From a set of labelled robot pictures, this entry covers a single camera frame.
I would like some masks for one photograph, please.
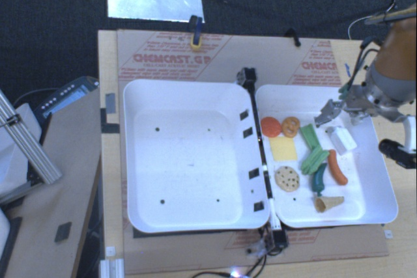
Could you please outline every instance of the toy cucumber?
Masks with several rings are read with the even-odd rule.
[[[313,174],[320,166],[320,164],[328,157],[329,152],[323,150],[321,146],[313,149],[310,155],[301,164],[301,171],[303,175]]]
[[[324,183],[323,183],[323,174],[326,170],[327,164],[322,163],[317,171],[313,174],[313,181],[311,183],[311,187],[313,188],[314,192],[317,192],[317,196],[321,196],[321,192],[324,190]]]
[[[313,124],[301,127],[300,131],[310,150],[314,150],[314,148],[320,146],[319,138],[317,138]]]

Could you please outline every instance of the toy ice cream cone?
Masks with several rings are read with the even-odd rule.
[[[322,213],[345,201],[345,197],[317,197],[314,200],[315,209]]]

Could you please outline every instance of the wooden table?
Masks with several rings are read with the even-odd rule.
[[[22,217],[6,278],[76,277],[100,176],[98,89],[52,116],[44,141],[63,177],[26,195],[6,212]],[[68,238],[56,242],[60,225]]]
[[[342,82],[346,82],[345,63],[354,64],[358,55],[360,41],[331,40],[332,49]],[[105,108],[106,94],[118,92],[117,82],[117,34],[115,31],[99,32],[99,65],[101,108]],[[116,110],[107,114],[108,123],[119,123],[118,96]],[[415,105],[406,105],[402,112],[416,114]],[[382,117],[374,118],[378,139],[390,138],[404,142],[402,125],[392,124]],[[102,172],[104,191],[104,241],[105,246],[115,248],[114,256],[107,259],[123,258],[122,234],[122,189],[120,166],[120,141],[118,135],[102,135]],[[416,171],[405,170],[392,160],[386,166],[394,187],[399,206],[397,219],[385,226],[392,232],[388,240],[390,255],[387,257],[358,258],[298,264],[266,265],[262,278],[268,277],[411,277],[417,272],[417,214],[416,214]],[[219,271],[230,271],[229,268]],[[129,275],[129,277],[191,277],[199,271],[177,271],[169,273],[148,273]]]

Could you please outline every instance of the toy food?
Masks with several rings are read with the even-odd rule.
[[[314,207],[317,212],[323,213],[345,201],[345,197],[316,197],[314,200]]]
[[[344,155],[344,153],[358,146],[347,128],[331,126],[326,132],[329,134],[330,140],[340,155]]]
[[[287,117],[281,124],[284,136],[293,138],[300,128],[300,121],[296,117]]]
[[[317,192],[317,196],[321,196],[321,192],[324,190],[323,183],[323,174],[326,170],[327,164],[322,163],[317,171],[313,174],[313,181],[311,183],[311,188],[314,192]]]
[[[293,168],[283,166],[275,172],[275,182],[282,190],[292,192],[300,186],[300,177]]]
[[[281,132],[281,124],[274,117],[264,117],[261,119],[261,129],[263,135],[273,138],[277,137]]]
[[[345,186],[348,182],[347,177],[341,172],[340,167],[338,165],[338,161],[336,159],[336,151],[329,150],[328,156],[328,166],[330,169],[330,173],[336,180],[338,184],[341,186]]]
[[[328,157],[329,152],[323,150],[321,146],[314,148],[310,155],[302,162],[301,171],[303,175],[311,175],[317,171],[320,164]]]
[[[283,136],[269,138],[269,145],[275,161],[297,160],[297,151],[293,138]]]
[[[310,123],[301,127],[300,131],[310,150],[320,146],[319,138],[317,138],[313,124]]]

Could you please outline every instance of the black clip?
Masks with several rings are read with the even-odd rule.
[[[250,91],[255,91],[255,82],[257,80],[254,68],[243,68],[237,75],[237,84]]]
[[[188,22],[188,31],[193,33],[191,37],[191,48],[198,50],[201,47],[201,31],[203,28],[203,18],[201,16],[192,15]]]

